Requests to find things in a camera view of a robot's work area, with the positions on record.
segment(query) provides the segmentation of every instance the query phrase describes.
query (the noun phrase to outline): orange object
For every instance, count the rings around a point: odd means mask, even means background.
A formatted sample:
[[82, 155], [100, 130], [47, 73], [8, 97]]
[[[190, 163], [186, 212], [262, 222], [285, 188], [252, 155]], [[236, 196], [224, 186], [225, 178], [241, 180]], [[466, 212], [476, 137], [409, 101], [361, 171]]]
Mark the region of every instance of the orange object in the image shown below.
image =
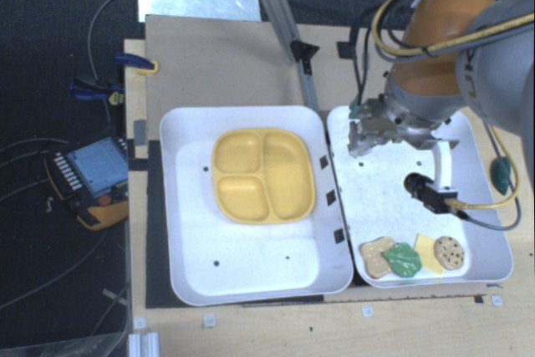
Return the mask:
[[[461, 36], [494, 0], [421, 0], [405, 30], [403, 42], [418, 47]], [[395, 82], [418, 95], [459, 94], [455, 76], [456, 52], [412, 63], [396, 64]]]
[[99, 203], [99, 205], [101, 207], [106, 207], [108, 206], [109, 204], [111, 204], [111, 196], [108, 195], [107, 193], [104, 194], [104, 195], [101, 195], [97, 198], [97, 202]]

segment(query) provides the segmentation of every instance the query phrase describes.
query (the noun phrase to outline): yellow plate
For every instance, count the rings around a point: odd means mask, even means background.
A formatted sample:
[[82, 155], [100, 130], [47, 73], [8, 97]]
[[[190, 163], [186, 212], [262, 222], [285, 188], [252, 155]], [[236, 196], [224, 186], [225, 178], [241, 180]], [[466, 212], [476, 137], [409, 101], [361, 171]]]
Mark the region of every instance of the yellow plate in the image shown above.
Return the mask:
[[217, 204], [240, 223], [294, 222], [313, 209], [316, 194], [307, 146], [274, 128], [229, 131], [211, 154]]

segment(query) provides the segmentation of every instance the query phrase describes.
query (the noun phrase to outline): toy cookie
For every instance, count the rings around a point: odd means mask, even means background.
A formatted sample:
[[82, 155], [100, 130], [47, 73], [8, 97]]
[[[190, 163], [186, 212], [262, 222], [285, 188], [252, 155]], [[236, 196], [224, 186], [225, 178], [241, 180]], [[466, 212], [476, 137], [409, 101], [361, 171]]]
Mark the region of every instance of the toy cookie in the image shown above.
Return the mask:
[[420, 256], [406, 242], [395, 244], [390, 250], [383, 252], [392, 271], [400, 277], [411, 278], [421, 270]]
[[372, 242], [367, 242], [360, 246], [360, 254], [366, 265], [366, 272], [372, 278], [384, 277], [391, 273], [390, 265], [383, 257], [383, 252], [392, 248], [395, 244], [394, 238], [382, 237]]
[[453, 271], [465, 262], [465, 251], [461, 244], [452, 237], [440, 237], [435, 241], [435, 257], [441, 265]]

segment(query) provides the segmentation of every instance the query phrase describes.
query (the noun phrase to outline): black carpet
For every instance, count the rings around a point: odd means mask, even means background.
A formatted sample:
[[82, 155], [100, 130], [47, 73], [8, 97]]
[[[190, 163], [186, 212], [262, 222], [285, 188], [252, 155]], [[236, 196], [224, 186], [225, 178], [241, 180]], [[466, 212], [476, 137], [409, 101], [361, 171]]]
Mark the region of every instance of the black carpet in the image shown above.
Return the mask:
[[[100, 102], [69, 95], [74, 74], [91, 77], [85, 52], [90, 19], [104, 0], [2, 0], [0, 2], [0, 149], [28, 136], [70, 141], [87, 139], [106, 124]], [[364, 8], [384, 0], [289, 0], [300, 23], [349, 25]], [[120, 81], [112, 64], [124, 38], [143, 36], [136, 0], [107, 8], [94, 33], [94, 56], [101, 79]], [[402, 25], [392, 22], [392, 26]], [[120, 110], [115, 128], [124, 129]], [[43, 143], [0, 154], [0, 164]], [[0, 169], [2, 195], [43, 177], [40, 156]], [[50, 193], [38, 186], [0, 202], [0, 349], [85, 337], [126, 281], [125, 229], [111, 228], [94, 254], [70, 275], [6, 308], [12, 299], [46, 283], [84, 257], [101, 232], [84, 230], [58, 201], [47, 213]], [[125, 309], [117, 305], [97, 334], [123, 329]]]

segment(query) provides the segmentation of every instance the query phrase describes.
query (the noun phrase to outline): toy bread slice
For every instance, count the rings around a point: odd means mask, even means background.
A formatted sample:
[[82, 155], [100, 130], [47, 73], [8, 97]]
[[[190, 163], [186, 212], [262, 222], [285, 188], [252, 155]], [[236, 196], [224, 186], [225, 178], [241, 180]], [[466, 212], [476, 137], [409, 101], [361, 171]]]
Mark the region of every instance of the toy bread slice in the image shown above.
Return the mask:
[[392, 272], [388, 261], [383, 257], [383, 252], [386, 252], [394, 245], [394, 238], [382, 237], [360, 246], [360, 254], [364, 259], [366, 272], [370, 277], [377, 279]]

